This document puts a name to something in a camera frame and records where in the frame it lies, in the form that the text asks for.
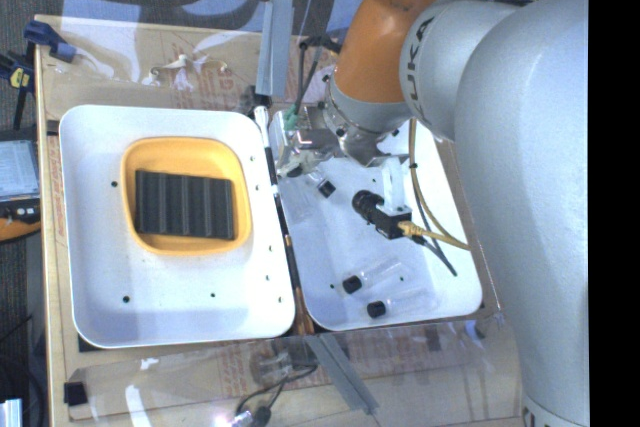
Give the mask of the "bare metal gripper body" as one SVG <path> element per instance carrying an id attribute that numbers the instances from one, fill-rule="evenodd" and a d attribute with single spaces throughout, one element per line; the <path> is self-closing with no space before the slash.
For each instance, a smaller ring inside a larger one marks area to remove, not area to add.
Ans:
<path id="1" fill-rule="evenodd" d="M 299 152 L 310 151 L 317 160 L 346 157 L 363 167 L 380 167 L 387 159 L 407 161 L 407 153 L 388 153 L 378 148 L 398 126 L 384 121 L 378 128 L 367 128 L 348 119 L 333 104 L 306 106 L 298 118 L 293 147 Z"/>

